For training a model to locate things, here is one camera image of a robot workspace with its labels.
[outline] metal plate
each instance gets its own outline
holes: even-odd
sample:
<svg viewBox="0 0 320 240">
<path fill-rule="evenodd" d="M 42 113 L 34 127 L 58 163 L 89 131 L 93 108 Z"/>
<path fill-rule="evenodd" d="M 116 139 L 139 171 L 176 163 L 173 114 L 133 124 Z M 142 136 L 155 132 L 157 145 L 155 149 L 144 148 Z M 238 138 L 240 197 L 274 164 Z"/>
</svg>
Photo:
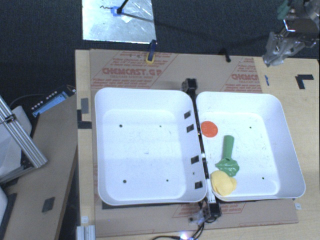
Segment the metal plate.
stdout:
<svg viewBox="0 0 320 240">
<path fill-rule="evenodd" d="M 157 40 L 151 0 L 129 0 L 122 15 L 112 14 L 125 0 L 82 0 L 83 39 L 149 44 Z"/>
</svg>

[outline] white container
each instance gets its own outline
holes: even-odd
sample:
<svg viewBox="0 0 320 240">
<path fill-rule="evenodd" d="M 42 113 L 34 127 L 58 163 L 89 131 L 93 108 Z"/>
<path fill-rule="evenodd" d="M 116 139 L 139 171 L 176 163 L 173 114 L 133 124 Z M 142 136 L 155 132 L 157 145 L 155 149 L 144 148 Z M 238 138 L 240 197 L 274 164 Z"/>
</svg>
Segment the white container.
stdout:
<svg viewBox="0 0 320 240">
<path fill-rule="evenodd" d="M 202 136 L 209 174 L 235 138 L 238 186 L 221 200 L 297 198 L 305 183 L 280 102 L 269 94 L 203 92 L 199 121 L 218 127 Z M 104 88 L 95 95 L 98 192 L 109 205 L 190 203 L 207 184 L 191 98 L 177 90 Z"/>
</svg>

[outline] green handle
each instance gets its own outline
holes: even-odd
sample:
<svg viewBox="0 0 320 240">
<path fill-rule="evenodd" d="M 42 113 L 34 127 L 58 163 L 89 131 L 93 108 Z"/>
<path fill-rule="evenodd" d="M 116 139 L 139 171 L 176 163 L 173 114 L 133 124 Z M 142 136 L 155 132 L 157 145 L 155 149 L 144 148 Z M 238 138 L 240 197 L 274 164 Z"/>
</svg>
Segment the green handle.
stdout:
<svg viewBox="0 0 320 240">
<path fill-rule="evenodd" d="M 231 159 L 231 154 L 232 154 L 232 149 L 234 148 L 234 142 L 235 138 L 231 135 L 226 135 L 224 136 L 223 139 L 223 158 L 230 160 Z"/>
</svg>

